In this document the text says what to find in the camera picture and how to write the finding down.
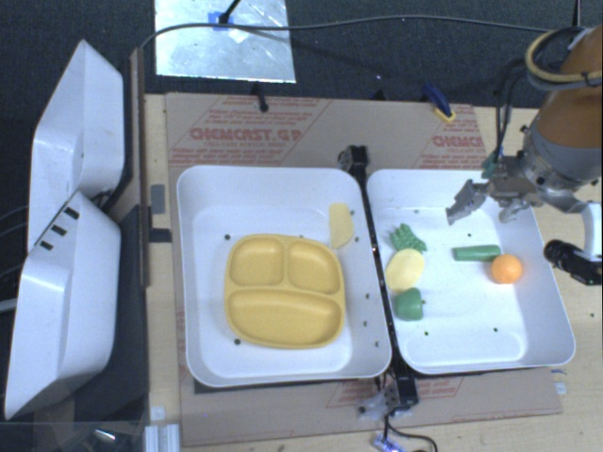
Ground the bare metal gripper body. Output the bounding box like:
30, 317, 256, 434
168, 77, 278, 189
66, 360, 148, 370
486, 154, 591, 215

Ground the green cucumber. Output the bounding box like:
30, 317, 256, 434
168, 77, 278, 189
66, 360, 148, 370
451, 244, 502, 264

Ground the orange fruit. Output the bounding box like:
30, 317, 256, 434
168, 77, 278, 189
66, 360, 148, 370
490, 252, 524, 284

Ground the green leafy vegetable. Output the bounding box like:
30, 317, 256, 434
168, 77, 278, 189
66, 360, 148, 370
388, 222, 430, 255

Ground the thin black rod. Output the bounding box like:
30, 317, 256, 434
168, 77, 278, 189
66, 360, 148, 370
353, 165, 407, 381

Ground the green bell pepper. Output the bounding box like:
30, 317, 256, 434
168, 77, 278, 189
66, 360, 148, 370
392, 287, 428, 322

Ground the white plastic tray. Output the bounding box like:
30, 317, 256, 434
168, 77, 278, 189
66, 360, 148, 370
175, 164, 394, 389
366, 168, 578, 376

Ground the pale yellow slice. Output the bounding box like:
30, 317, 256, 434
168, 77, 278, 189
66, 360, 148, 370
328, 202, 355, 250

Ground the brown cardboard board red print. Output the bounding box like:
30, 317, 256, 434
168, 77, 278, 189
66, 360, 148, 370
163, 91, 564, 447

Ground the yellow divided plate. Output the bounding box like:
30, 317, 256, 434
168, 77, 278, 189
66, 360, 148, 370
223, 233, 348, 350

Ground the black cylinder on white bracket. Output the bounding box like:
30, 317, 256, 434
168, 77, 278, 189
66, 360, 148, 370
543, 199, 603, 287

